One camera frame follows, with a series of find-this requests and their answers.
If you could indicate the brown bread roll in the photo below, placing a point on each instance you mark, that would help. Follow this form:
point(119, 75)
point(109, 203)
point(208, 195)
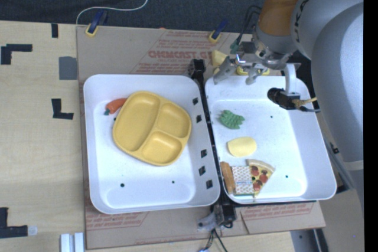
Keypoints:
point(227, 177)

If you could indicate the white plastic tray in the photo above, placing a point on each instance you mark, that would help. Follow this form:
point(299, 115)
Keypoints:
point(289, 141)
point(147, 186)

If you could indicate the black cylinder on white bracket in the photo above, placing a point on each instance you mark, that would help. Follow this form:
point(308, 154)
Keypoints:
point(285, 96)

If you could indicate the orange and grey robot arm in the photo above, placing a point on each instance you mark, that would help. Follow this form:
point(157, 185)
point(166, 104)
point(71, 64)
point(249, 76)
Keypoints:
point(333, 47)

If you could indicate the white and orange packet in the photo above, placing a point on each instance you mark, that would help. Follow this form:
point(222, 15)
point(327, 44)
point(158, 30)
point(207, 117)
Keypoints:
point(240, 181)

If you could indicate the brown cardboard board red print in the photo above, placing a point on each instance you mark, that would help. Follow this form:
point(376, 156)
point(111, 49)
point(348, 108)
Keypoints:
point(124, 50)

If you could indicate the pale yellow toy wedge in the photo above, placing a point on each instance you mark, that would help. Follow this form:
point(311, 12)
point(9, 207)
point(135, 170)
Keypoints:
point(218, 57)

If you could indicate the thin black and white rod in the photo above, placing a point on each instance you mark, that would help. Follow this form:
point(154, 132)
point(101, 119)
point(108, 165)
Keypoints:
point(209, 124)

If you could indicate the pizza slice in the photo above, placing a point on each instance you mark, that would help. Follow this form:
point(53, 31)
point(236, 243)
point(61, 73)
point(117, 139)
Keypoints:
point(260, 174)

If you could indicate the yellow toy piece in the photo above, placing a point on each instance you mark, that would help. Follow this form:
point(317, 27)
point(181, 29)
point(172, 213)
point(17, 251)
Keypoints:
point(240, 70)

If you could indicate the pale yellow oval slice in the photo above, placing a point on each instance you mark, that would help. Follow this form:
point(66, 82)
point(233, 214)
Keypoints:
point(241, 147)

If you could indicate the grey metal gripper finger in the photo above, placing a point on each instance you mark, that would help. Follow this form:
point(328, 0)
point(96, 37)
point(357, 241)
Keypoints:
point(223, 71)
point(254, 74)

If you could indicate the yellow divided plate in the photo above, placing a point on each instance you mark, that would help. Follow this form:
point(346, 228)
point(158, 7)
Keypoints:
point(150, 127)

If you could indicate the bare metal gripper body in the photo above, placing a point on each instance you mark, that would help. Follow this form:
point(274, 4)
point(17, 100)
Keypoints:
point(265, 58)

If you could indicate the green toy grapes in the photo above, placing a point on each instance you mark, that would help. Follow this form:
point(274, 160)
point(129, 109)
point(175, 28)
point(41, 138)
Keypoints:
point(231, 119)

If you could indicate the orange carrot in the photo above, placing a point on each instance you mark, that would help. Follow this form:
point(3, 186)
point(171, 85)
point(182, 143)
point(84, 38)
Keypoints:
point(115, 104)

